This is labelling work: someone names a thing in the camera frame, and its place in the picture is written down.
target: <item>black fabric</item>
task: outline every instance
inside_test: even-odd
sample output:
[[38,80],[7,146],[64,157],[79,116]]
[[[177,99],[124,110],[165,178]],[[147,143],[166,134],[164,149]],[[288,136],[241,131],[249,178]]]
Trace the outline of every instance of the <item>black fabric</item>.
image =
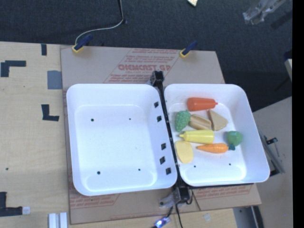
[[[242,13],[253,0],[121,0],[125,24],[93,32],[91,46],[216,51],[225,82],[242,87],[253,111],[292,95],[292,1],[258,25]],[[73,45],[81,33],[121,20],[117,0],[0,0],[0,41]]]

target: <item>cardboard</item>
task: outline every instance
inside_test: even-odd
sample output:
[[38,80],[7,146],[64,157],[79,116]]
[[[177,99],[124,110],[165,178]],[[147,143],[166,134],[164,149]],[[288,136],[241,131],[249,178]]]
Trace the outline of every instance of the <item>cardboard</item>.
[[[179,57],[179,52],[166,49],[85,47],[81,53],[74,54],[71,47],[61,48],[71,224],[165,216],[168,213],[168,209],[159,208],[159,200],[168,196],[171,189],[94,197],[83,196],[76,191],[72,181],[66,93],[70,86],[79,83],[144,84],[149,81],[154,70],[163,71],[164,87],[174,83],[224,83],[215,52],[191,51],[186,58]],[[250,206],[261,202],[255,184],[197,189],[193,194],[194,201],[190,205],[182,205],[180,212]]]

